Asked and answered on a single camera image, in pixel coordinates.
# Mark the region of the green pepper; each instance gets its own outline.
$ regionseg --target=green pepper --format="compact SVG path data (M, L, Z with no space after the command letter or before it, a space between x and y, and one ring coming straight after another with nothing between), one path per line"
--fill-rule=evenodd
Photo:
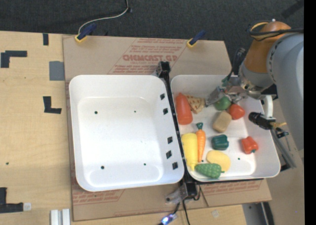
M229 100L228 97L224 96L222 97L219 101L217 101L216 103L214 103L214 107L216 108L216 110L218 111L224 111L227 108L230 107L231 105L231 101Z
M212 179L218 179L223 173L219 164L197 164L195 170Z
M212 147L216 150L226 150L229 146L229 141L226 135L218 135L212 138Z

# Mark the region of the blue light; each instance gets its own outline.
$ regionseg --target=blue light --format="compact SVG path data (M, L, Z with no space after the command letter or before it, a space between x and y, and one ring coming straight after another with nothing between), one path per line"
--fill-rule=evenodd
M169 218L168 217L165 217L161 220L163 223L167 223L169 221Z

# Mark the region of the dark carpet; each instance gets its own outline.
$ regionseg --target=dark carpet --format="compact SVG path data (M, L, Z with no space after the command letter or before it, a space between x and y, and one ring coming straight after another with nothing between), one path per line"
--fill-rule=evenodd
M97 22L94 35L189 39L206 30L230 58L249 48L249 23L276 19L304 26L304 0L128 0L132 12ZM119 14L124 0L0 0L0 30L76 34L95 18Z

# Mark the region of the yellow squash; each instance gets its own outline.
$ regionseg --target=yellow squash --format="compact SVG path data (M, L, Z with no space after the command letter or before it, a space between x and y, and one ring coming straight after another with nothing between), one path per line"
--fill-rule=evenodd
M187 165L194 171L195 165L198 164L198 137L195 133L184 134L181 141Z

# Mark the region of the red pepper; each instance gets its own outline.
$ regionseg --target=red pepper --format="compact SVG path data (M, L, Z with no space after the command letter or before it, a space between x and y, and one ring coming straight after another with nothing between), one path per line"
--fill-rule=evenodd
M229 114L233 120L242 118L245 115L245 110L237 104L232 104L228 109Z
M248 136L245 139L242 139L241 144L246 154L251 154L251 153L254 153L256 150L258 150L258 144L250 136Z

